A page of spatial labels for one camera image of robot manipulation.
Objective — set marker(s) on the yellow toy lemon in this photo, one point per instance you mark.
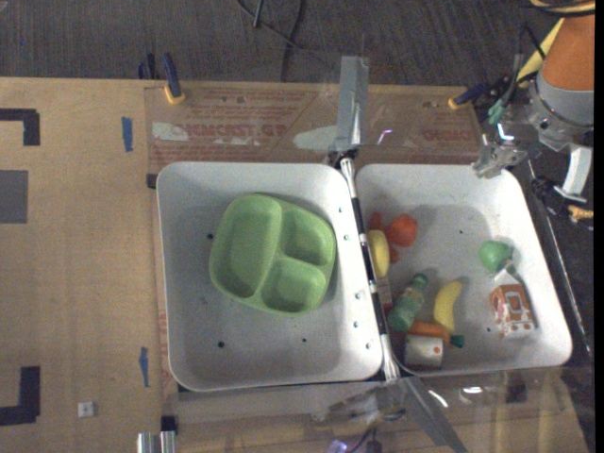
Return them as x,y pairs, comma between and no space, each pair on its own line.
379,253

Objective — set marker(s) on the green divided plate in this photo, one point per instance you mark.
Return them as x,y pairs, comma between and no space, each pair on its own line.
255,248

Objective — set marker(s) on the white and orange carton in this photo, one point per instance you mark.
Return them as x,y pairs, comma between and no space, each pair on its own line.
512,307

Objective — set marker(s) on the yellow banana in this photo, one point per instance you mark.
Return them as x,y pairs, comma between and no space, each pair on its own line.
446,305

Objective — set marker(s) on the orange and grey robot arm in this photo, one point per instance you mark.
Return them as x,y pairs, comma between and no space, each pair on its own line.
568,59

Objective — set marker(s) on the small white block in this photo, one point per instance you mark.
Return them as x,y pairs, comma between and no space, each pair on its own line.
86,409

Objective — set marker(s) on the white plastic tray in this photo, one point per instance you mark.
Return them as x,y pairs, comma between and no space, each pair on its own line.
264,357
448,196

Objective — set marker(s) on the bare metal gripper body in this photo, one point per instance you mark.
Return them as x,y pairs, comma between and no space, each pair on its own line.
554,132

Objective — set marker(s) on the thin black and white rod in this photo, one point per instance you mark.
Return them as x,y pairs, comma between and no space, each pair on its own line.
362,239

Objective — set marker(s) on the orange carrot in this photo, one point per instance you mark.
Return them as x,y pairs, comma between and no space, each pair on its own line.
427,329

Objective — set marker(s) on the orange toy pepper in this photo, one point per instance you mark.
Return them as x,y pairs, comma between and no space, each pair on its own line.
403,229

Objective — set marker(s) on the white can orange print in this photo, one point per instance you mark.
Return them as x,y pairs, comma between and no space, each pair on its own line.
424,351

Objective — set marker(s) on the green toy bottle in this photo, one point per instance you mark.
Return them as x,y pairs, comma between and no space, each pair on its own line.
406,307

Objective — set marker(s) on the brown cardboard board red print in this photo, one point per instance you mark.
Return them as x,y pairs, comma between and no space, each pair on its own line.
245,125

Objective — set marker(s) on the green toy pepper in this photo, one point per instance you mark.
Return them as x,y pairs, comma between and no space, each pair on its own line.
493,255

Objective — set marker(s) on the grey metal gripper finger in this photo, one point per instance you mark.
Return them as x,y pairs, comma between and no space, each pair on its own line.
486,168
513,155

